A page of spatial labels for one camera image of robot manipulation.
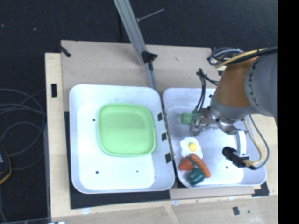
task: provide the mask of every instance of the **white surface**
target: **white surface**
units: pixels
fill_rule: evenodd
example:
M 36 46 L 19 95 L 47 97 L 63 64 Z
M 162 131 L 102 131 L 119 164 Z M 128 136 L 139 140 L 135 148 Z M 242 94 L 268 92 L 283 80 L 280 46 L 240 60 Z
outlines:
M 204 108 L 210 105 L 209 95 L 213 94 L 214 91 L 215 89 L 206 89 Z M 182 124 L 180 117 L 184 112 L 192 112 L 199 101 L 200 94 L 201 89 L 193 88 L 170 88 L 163 94 L 166 121 L 177 170 L 183 159 L 180 141 L 190 135 L 189 125 Z M 238 122 L 235 126 L 245 130 L 243 122 Z M 222 150 L 226 146 L 237 149 L 235 135 L 227 135 L 222 130 L 215 129 L 203 131 L 195 138 L 201 146 L 202 160 L 209 168 L 211 177 L 205 178 L 203 182 L 193 186 L 187 181 L 189 172 L 178 170 L 178 178 L 185 186 L 189 188 L 203 188 L 210 186 L 259 185 L 265 181 L 266 171 L 264 167 L 258 170 L 238 168 L 222 154 Z M 248 135 L 246 135 L 246 141 L 247 154 L 250 155 L 250 159 L 258 160 L 258 151 Z
M 143 105 L 153 116 L 156 149 L 142 157 L 115 157 L 104 153 L 98 142 L 99 109 L 109 103 Z M 83 193 L 116 193 L 169 189 L 175 180 L 159 94 L 147 87 L 80 84 L 70 92 L 71 175 Z

